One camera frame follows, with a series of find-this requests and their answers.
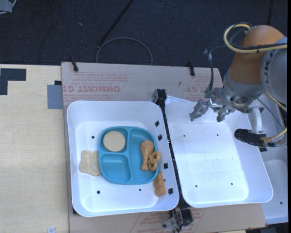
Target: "white tray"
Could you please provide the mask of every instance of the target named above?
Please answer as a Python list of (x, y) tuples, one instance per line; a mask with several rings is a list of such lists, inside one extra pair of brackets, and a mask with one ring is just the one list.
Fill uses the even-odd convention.
[[(92, 217), (169, 211), (177, 206), (178, 186), (159, 106), (148, 101), (76, 101), (67, 109), (67, 122), (72, 204), (78, 214)], [(159, 172), (165, 179), (165, 195), (156, 196), (154, 182), (115, 184), (101, 174), (94, 177), (79, 171), (81, 152), (98, 150), (101, 132), (113, 126), (140, 127), (153, 134), (162, 156)]]
[(190, 120), (196, 102), (173, 102), (166, 117), (184, 200), (196, 208), (263, 203), (273, 189), (258, 147), (234, 137), (251, 129), (248, 116), (235, 111), (217, 122), (209, 109)]

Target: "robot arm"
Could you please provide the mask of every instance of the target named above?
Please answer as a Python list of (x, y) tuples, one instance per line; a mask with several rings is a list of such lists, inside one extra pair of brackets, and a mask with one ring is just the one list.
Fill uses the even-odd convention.
[[(237, 27), (245, 27), (246, 34), (240, 45), (228, 41), (228, 33)], [(217, 121), (225, 119), (229, 113), (256, 113), (257, 108), (249, 105), (266, 93), (285, 111), (287, 110), (287, 37), (268, 25), (251, 27), (241, 23), (229, 26), (224, 32), (225, 45), (236, 52), (223, 87), (211, 87), (209, 100), (200, 100), (190, 113), (191, 121), (202, 116), (210, 107), (218, 113)], [(256, 131), (238, 129), (235, 137), (251, 145), (265, 147), (287, 131), (274, 137), (257, 134)]]

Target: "toy chicken drumstick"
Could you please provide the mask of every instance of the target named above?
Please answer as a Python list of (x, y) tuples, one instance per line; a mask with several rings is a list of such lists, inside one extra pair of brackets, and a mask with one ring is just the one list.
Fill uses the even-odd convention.
[(148, 171), (149, 167), (147, 166), (147, 161), (150, 157), (150, 154), (154, 150), (154, 143), (150, 140), (145, 140), (140, 144), (140, 151), (142, 154), (143, 162), (141, 166), (142, 171)]

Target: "blue plate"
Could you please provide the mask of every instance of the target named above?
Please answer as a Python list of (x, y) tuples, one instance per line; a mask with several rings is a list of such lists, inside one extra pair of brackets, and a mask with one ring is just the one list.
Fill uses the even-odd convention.
[[(118, 131), (125, 137), (125, 146), (119, 152), (111, 152), (103, 145), (103, 137), (109, 131)], [(152, 141), (154, 151), (157, 150), (153, 135), (145, 129), (125, 126), (105, 129), (100, 135), (98, 147), (99, 165), (104, 178), (117, 184), (145, 184), (153, 181), (159, 168), (155, 171), (141, 170), (143, 158), (140, 144), (145, 140)]]

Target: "round beige toy bread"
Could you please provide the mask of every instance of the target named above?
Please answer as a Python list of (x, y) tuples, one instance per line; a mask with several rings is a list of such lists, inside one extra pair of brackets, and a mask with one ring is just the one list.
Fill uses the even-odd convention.
[(119, 152), (125, 147), (126, 139), (119, 131), (112, 130), (105, 134), (102, 142), (107, 150)]

